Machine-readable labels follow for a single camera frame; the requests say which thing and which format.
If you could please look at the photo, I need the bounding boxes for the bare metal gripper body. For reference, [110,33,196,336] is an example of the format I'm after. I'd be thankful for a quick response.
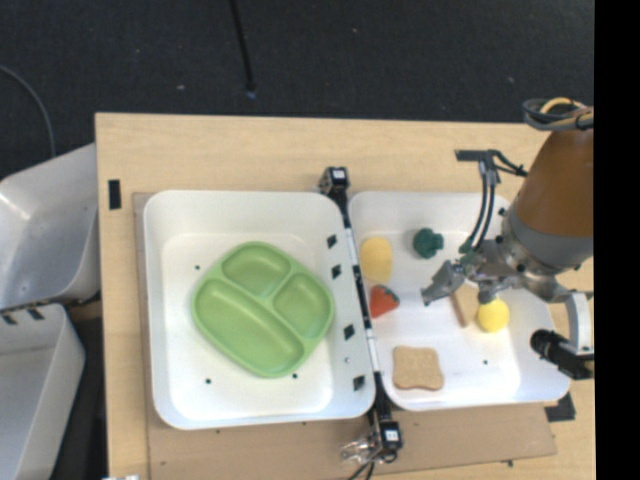
[458,237,574,303]

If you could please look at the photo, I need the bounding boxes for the yellow lemon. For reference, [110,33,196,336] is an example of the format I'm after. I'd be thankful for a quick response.
[476,297,511,334]

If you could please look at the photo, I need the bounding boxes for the green broccoli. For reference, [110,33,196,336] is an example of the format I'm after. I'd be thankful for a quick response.
[412,227,446,260]

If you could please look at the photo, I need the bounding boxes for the red strawberry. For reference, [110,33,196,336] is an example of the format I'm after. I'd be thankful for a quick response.
[369,284,401,319]

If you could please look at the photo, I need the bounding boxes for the yellow oval toy food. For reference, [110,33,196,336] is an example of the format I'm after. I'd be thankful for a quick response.
[359,236,394,285]

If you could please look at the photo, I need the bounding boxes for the white plastic tray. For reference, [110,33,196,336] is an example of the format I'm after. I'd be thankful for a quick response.
[142,189,378,431]
[347,190,573,413]

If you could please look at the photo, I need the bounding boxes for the thin black and white rod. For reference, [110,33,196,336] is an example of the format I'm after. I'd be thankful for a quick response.
[337,191,390,425]

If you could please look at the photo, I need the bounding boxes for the tan bread slice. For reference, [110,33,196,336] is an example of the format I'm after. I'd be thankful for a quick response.
[391,345,446,393]

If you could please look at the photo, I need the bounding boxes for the brown cardboard board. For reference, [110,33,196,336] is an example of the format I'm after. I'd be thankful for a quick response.
[131,191,559,480]

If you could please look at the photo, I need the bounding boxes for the green divided plate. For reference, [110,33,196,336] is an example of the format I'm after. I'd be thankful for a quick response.
[190,240,336,380]

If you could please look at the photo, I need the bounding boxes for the black cylinder on white bracket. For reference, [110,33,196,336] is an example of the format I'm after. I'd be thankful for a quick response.
[530,291,595,381]

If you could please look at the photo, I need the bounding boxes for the black block with thin wires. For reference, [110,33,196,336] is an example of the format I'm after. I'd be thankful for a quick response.
[318,165,351,195]
[376,419,404,452]

